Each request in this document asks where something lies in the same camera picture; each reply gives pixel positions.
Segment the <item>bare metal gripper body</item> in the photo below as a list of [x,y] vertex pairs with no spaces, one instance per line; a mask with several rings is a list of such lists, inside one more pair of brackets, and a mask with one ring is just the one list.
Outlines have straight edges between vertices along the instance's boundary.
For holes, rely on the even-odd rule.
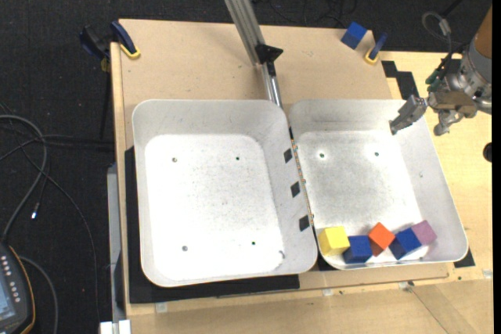
[[428,104],[471,118],[492,114],[492,61],[443,59],[426,79]]

